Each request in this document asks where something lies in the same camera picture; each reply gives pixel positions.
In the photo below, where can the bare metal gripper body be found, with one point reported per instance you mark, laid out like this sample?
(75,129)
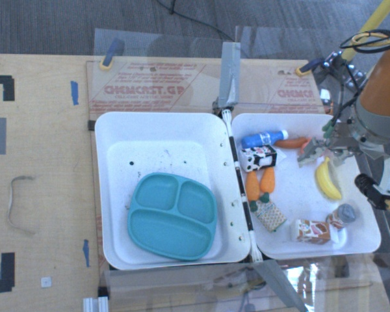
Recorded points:
(344,140)

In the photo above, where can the orange carrot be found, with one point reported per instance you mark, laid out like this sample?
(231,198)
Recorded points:
(252,187)
(267,179)

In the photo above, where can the teal divided plate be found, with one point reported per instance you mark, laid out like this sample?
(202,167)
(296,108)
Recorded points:
(172,223)

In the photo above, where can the white patterned carton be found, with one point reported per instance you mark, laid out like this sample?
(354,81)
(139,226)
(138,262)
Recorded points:
(269,216)

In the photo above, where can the pale rubber band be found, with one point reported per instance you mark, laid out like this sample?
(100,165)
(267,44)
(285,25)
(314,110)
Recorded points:
(10,203)

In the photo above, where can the thin black and white rod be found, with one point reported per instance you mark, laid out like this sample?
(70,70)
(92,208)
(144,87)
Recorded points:
(235,161)

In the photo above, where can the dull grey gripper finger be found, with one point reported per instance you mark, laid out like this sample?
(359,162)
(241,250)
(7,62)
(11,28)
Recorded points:
(308,159)
(317,144)

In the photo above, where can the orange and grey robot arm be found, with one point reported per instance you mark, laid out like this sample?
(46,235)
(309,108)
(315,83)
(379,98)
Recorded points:
(378,86)

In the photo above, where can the black cylinder on white bracket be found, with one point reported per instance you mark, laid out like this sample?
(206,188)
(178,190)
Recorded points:
(372,188)

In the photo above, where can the white plastic tray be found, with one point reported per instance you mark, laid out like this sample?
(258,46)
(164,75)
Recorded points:
(299,190)
(169,132)

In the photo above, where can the brown and white carton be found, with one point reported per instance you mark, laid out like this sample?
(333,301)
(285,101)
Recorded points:
(312,232)

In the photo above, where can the blue bottle white cap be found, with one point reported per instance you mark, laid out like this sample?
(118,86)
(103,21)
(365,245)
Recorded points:
(258,140)

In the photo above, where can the yellow banana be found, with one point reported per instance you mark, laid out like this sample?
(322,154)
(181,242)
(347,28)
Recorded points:
(325,180)

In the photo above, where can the small bottle grey cap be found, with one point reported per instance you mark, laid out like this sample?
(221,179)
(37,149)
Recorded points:
(343,215)

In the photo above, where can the brown cardboard board red print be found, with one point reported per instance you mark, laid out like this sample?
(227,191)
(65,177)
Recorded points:
(156,86)

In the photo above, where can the black and white cow carton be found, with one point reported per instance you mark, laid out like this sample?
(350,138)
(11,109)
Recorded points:
(255,159)

